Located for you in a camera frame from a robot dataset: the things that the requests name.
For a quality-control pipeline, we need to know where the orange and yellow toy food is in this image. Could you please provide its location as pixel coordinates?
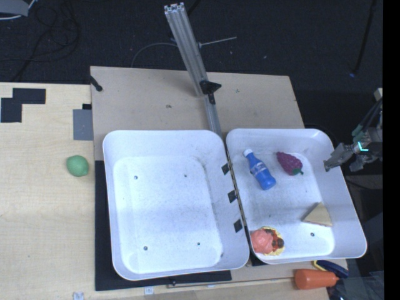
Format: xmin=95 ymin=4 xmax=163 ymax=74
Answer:
xmin=250 ymin=226 xmax=286 ymax=257

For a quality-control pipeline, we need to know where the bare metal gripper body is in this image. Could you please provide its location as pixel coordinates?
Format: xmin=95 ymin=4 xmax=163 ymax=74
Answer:
xmin=352 ymin=126 xmax=384 ymax=163

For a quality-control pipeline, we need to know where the white plastic tray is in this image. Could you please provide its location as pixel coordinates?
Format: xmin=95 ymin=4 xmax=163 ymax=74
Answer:
xmin=225 ymin=127 xmax=368 ymax=266
xmin=102 ymin=129 xmax=251 ymax=282

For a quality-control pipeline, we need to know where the blue bottle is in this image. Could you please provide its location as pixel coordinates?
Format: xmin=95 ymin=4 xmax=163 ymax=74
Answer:
xmin=242 ymin=148 xmax=277 ymax=191

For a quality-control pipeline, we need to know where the green lime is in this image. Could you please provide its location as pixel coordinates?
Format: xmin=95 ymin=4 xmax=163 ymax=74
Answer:
xmin=66 ymin=154 xmax=90 ymax=178

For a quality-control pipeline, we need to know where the pale wood board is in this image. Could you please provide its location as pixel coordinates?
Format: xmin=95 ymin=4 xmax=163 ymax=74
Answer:
xmin=89 ymin=66 xmax=348 ymax=294

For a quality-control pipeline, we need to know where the tan sandwich triangle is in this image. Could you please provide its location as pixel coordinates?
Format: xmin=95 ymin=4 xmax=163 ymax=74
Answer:
xmin=301 ymin=201 xmax=333 ymax=228

